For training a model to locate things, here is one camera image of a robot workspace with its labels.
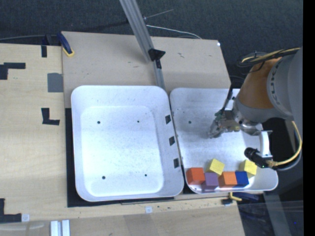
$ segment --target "blue block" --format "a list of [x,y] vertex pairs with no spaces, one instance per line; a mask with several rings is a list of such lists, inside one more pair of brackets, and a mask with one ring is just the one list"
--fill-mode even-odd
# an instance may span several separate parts
[[246,171],[236,171],[235,176],[236,176],[237,185],[235,185],[234,188],[245,187],[246,185],[249,184]]

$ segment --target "red block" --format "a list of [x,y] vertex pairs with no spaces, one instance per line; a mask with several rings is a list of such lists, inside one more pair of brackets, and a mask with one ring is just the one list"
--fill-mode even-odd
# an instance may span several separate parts
[[231,188],[237,185],[237,179],[234,171],[222,172],[218,178],[220,188]]
[[205,181],[203,168],[190,168],[186,171],[188,184],[202,184]]

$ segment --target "white cable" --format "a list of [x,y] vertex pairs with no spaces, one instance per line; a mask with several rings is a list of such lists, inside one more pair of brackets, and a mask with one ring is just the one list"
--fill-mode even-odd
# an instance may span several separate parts
[[159,26],[150,26],[150,25],[147,25],[147,27],[152,27],[152,28],[162,29],[162,30],[170,30],[170,31],[178,32],[178,33],[184,33],[184,34],[190,34],[192,36],[195,36],[196,38],[202,39],[198,35],[190,33],[190,32],[186,32],[186,31],[180,31],[180,30],[176,30],[176,29],[168,29],[168,28],[159,27]]

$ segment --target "empty white tray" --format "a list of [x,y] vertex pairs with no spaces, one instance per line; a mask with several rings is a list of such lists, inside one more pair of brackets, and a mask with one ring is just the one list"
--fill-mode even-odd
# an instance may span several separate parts
[[80,86],[71,95],[75,185],[90,202],[172,197],[184,187],[166,92]]
[[[192,167],[206,169],[215,158],[224,163],[224,171],[236,171],[239,164],[247,159],[247,147],[260,149],[258,136],[250,136],[243,131],[223,133],[218,138],[208,138],[207,133],[227,97],[224,88],[176,88],[170,94],[174,124],[185,172]],[[233,90],[236,96],[239,89]],[[230,100],[226,109],[232,109]],[[277,172],[267,168],[257,168],[257,173],[249,179],[249,185],[241,188],[219,188],[202,190],[201,185],[189,185],[198,194],[236,191],[268,191],[278,185]]]

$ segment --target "purple block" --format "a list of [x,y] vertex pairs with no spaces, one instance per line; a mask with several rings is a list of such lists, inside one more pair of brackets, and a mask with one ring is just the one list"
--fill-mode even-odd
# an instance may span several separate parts
[[206,172],[205,181],[201,184],[203,190],[214,190],[219,186],[218,174],[215,172]]
[[247,173],[245,171],[236,171],[235,172],[237,185],[234,187],[245,187],[249,184]]

